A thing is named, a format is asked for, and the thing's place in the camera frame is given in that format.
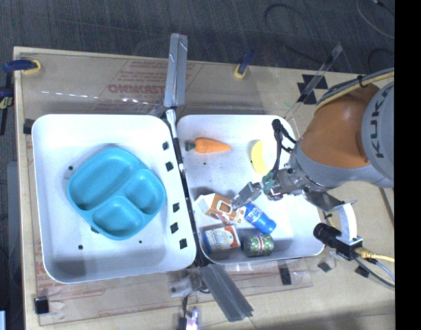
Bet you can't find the brown cardboard board, red print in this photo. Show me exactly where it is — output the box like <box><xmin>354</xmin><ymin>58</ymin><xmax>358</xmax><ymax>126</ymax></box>
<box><xmin>21</xmin><ymin>57</ymin><xmax>315</xmax><ymax>323</ymax></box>

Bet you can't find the orange and white carton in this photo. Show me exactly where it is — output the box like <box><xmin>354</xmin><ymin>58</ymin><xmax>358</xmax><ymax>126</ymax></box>
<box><xmin>194</xmin><ymin>192</ymin><xmax>247</xmax><ymax>226</ymax></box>

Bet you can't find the blue divided plate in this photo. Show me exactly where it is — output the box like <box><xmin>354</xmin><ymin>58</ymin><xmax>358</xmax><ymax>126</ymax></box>
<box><xmin>66</xmin><ymin>146</ymin><xmax>168</xmax><ymax>241</ymax></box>

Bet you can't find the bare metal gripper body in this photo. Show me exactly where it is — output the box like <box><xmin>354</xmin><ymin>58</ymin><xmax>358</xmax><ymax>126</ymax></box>
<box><xmin>263</xmin><ymin>167</ymin><xmax>310</xmax><ymax>201</ymax></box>

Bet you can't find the orange carrot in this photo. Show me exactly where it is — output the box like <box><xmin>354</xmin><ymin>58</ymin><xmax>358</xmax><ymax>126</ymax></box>
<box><xmin>184</xmin><ymin>137</ymin><xmax>233</xmax><ymax>155</ymax></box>

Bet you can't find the white plastic tray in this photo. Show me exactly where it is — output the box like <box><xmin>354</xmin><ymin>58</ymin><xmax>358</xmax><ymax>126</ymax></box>
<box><xmin>175</xmin><ymin>113</ymin><xmax>326</xmax><ymax>265</ymax></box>
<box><xmin>31</xmin><ymin>113</ymin><xmax>198</xmax><ymax>285</ymax></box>

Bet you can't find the blue bottle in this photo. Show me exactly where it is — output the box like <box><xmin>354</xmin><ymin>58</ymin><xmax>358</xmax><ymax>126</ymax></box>
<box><xmin>242</xmin><ymin>202</ymin><xmax>277</xmax><ymax>235</ymax></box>

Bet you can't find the green can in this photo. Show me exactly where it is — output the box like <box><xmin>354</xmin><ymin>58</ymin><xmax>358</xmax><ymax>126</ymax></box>
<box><xmin>240</xmin><ymin>232</ymin><xmax>275</xmax><ymax>259</ymax></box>

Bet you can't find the black cylinder on white bracket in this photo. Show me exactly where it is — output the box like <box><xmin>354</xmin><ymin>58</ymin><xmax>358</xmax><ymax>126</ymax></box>
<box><xmin>312</xmin><ymin>199</ymin><xmax>364</xmax><ymax>262</ymax></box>

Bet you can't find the white and orange packet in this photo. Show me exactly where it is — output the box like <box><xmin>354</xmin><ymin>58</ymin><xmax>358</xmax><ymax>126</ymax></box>
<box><xmin>201</xmin><ymin>225</ymin><xmax>242</xmax><ymax>254</ymax></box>

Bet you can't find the yellow banana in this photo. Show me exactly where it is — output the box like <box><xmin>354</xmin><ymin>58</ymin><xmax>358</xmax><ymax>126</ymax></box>
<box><xmin>249</xmin><ymin>139</ymin><xmax>271</xmax><ymax>177</ymax></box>

